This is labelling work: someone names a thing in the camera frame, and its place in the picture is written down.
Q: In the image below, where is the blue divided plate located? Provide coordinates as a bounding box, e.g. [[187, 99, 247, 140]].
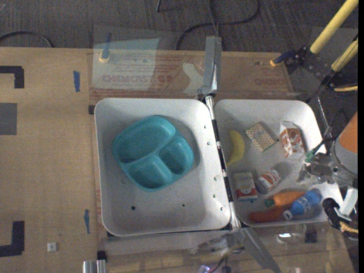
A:
[[111, 114, 195, 193]]

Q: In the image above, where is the brown cardboard board red print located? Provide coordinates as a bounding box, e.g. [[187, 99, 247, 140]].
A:
[[86, 49, 352, 273]]

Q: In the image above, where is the orange and white carton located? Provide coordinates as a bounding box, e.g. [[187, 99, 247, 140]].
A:
[[279, 121, 306, 159]]

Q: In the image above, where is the orange sausage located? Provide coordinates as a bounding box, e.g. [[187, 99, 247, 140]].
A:
[[249, 206, 291, 224]]

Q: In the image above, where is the yellow banana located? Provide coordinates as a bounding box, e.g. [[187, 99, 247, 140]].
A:
[[225, 129, 246, 167]]

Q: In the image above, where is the white plastic tray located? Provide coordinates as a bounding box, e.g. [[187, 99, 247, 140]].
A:
[[213, 98, 344, 228], [93, 97, 231, 237]]

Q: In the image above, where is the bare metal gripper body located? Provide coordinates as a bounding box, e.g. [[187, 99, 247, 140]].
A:
[[297, 152, 342, 185]]

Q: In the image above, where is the red and white packet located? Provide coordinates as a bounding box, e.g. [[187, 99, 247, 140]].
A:
[[233, 171, 259, 202]]

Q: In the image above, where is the thin black and white rod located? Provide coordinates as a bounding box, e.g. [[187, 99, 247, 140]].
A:
[[204, 95, 242, 230]]

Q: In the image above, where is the beige checkered carton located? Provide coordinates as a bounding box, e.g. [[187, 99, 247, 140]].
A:
[[245, 122, 276, 154]]

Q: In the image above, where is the orange carrot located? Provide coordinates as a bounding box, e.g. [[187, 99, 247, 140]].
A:
[[264, 190, 306, 209]]

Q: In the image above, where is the red and white small can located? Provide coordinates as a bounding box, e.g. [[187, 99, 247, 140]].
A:
[[254, 168, 282, 196]]

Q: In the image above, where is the black cylinder on white bracket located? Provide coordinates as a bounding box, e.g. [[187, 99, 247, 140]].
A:
[[322, 187, 359, 230]]

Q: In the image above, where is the blue plastic bottle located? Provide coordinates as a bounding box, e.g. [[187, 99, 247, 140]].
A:
[[282, 188, 323, 221]]

